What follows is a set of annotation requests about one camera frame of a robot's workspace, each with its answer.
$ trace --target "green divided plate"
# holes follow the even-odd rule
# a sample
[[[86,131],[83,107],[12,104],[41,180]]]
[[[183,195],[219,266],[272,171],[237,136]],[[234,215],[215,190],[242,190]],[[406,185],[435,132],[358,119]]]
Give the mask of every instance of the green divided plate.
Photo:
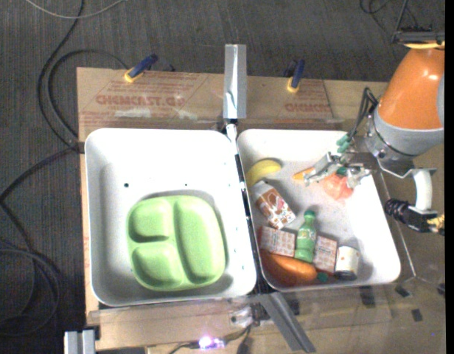
[[[193,195],[135,204],[128,213],[127,241],[133,274],[150,290],[211,285],[226,267],[217,216],[210,204]]]

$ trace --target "white can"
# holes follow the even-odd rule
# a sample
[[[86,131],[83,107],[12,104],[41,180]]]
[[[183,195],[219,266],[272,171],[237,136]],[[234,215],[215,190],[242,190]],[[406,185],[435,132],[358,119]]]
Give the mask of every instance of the white can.
[[[360,252],[357,249],[351,246],[339,246],[334,275],[340,280],[356,280],[359,264]]]

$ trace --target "dark wooden floor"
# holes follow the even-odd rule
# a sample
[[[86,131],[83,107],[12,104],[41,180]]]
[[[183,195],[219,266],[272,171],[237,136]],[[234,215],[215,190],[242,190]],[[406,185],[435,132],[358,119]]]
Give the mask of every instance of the dark wooden floor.
[[[78,13],[81,2],[33,1],[70,16]],[[114,1],[84,0],[83,15]],[[251,75],[281,76],[290,60],[303,58],[305,77],[388,81],[407,52],[391,44],[402,1],[130,0],[80,19],[53,61],[69,52],[97,49],[132,66],[154,52],[180,72],[223,73],[224,46],[233,43],[247,45]],[[401,26],[444,31],[444,14],[445,0],[409,0]],[[37,90],[44,65],[73,23],[24,0],[0,0],[0,194],[26,169],[66,148],[43,118]],[[74,131],[77,66],[122,68],[109,55],[76,52],[55,69],[52,96]],[[43,103],[53,129],[69,141],[71,134],[51,114],[48,99]],[[0,353],[61,353],[63,331],[84,326],[79,186],[78,156],[67,151],[0,199],[33,249],[55,264],[62,291],[57,318],[30,336],[0,334]],[[0,238],[23,248],[15,222],[1,210]],[[21,312],[27,303],[32,271],[27,258],[15,252],[0,254],[0,320]],[[42,273],[35,279],[47,309],[29,313],[42,317],[51,306],[52,293]],[[41,306],[39,300],[31,305]]]

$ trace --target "white cable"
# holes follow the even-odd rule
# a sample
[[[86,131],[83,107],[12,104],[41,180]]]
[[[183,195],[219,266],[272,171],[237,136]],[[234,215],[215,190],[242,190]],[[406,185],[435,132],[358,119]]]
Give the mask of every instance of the white cable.
[[[110,5],[108,5],[107,7],[101,9],[101,10],[98,10],[97,12],[94,12],[94,13],[90,13],[88,15],[76,15],[76,16],[71,16],[71,15],[59,15],[58,13],[54,13],[54,12],[51,12],[45,8],[42,8],[41,6],[37,5],[35,2],[33,2],[32,0],[25,0],[27,1],[29,4],[31,4],[33,7],[36,7],[37,9],[41,10],[42,12],[45,12],[47,14],[50,14],[50,15],[53,15],[54,17],[58,17],[58,18],[66,18],[66,19],[71,19],[71,20],[76,20],[76,19],[80,19],[80,18],[89,18],[89,17],[94,17],[95,15],[99,15],[103,12],[105,12],[106,10],[109,10],[113,7],[115,7],[116,5],[124,2],[124,1],[129,1],[129,0],[118,0]]]

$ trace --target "yellow banana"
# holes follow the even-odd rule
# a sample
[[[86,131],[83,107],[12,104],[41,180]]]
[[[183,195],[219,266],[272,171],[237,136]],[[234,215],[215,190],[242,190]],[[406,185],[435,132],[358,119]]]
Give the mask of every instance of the yellow banana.
[[[257,161],[247,172],[246,182],[247,187],[255,185],[259,180],[271,173],[278,172],[282,166],[280,163],[271,159],[263,159]]]

